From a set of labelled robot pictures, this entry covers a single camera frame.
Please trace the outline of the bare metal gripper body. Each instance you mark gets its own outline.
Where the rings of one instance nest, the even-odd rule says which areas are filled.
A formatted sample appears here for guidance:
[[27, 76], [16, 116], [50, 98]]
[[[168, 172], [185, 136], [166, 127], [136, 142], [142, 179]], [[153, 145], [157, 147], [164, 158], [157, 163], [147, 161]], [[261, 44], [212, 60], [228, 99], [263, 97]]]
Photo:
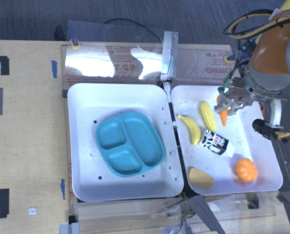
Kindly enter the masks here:
[[251, 106], [253, 102], [271, 103], [280, 100], [283, 104], [287, 99], [280, 98], [281, 91], [266, 89], [249, 77], [234, 77], [227, 91], [227, 98], [233, 106]]

